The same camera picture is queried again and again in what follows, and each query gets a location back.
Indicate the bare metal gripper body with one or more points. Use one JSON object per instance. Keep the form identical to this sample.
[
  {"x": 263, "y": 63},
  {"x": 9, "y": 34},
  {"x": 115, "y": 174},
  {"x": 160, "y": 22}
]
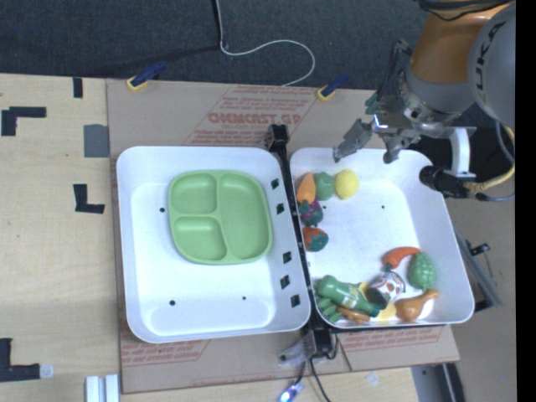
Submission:
[{"x": 402, "y": 117}]

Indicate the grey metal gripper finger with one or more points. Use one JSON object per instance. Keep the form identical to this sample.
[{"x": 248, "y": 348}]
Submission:
[
  {"x": 395, "y": 145},
  {"x": 354, "y": 138}
]

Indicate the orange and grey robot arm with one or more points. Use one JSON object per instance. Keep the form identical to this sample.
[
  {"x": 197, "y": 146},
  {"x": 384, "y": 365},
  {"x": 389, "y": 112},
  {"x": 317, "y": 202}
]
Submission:
[{"x": 456, "y": 44}]

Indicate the yellow lemon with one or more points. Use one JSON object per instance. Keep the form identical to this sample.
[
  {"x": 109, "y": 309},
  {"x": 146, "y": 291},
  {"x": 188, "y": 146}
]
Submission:
[{"x": 346, "y": 184}]

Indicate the green pepper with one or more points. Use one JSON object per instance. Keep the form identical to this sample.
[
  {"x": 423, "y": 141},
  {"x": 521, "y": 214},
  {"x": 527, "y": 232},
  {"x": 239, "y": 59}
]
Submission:
[{"x": 324, "y": 186}]

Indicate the orange carrot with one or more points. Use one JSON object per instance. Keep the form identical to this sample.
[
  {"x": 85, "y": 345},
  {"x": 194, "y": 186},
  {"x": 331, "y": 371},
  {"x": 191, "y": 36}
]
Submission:
[{"x": 306, "y": 187}]

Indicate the purple and green eggplant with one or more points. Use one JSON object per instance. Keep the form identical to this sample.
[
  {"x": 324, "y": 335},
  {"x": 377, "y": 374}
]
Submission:
[{"x": 310, "y": 212}]

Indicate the thin black rod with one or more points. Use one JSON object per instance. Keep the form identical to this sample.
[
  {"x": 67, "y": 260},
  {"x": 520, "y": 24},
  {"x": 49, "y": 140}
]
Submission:
[{"x": 295, "y": 207}]

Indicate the white plastic tray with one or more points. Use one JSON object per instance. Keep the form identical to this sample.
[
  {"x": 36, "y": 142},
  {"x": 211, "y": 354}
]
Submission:
[
  {"x": 368, "y": 233},
  {"x": 209, "y": 291}
]

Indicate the orange strawberry green top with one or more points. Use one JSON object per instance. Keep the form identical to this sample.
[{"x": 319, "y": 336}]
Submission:
[{"x": 315, "y": 239}]

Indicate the orange chili pepper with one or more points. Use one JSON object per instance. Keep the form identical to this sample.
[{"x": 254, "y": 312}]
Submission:
[{"x": 398, "y": 255}]

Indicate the green artichoke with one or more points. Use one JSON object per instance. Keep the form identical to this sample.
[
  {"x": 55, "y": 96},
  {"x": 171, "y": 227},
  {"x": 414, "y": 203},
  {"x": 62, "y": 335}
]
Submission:
[{"x": 422, "y": 270}]

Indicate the white and red can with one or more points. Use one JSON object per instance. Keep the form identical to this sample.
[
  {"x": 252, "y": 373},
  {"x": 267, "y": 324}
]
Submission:
[{"x": 389, "y": 285}]

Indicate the green divided plate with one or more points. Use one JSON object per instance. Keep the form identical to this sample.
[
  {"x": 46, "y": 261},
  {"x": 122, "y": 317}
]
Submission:
[{"x": 220, "y": 217}]

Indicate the green bottle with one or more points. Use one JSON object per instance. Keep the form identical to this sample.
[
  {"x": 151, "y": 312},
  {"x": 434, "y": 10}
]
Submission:
[{"x": 345, "y": 295}]

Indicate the brown chicken drumstick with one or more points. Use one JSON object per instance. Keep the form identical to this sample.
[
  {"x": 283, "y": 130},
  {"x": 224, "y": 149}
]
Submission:
[{"x": 414, "y": 305}]

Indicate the yellow round slice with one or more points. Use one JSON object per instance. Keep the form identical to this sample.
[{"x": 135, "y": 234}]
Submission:
[{"x": 387, "y": 311}]

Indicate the green pea pod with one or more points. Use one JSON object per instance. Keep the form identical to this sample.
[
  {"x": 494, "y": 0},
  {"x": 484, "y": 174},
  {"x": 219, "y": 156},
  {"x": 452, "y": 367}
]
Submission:
[{"x": 326, "y": 308}]

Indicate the small orange toy piece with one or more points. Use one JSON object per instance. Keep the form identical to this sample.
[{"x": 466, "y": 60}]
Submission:
[{"x": 354, "y": 315}]

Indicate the brown cardboard board red print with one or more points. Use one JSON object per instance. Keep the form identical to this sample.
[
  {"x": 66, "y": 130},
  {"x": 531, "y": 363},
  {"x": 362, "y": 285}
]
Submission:
[{"x": 176, "y": 111}]

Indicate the black cylinder on white bracket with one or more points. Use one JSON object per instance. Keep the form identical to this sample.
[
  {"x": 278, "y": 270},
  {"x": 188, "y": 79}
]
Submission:
[{"x": 454, "y": 170}]

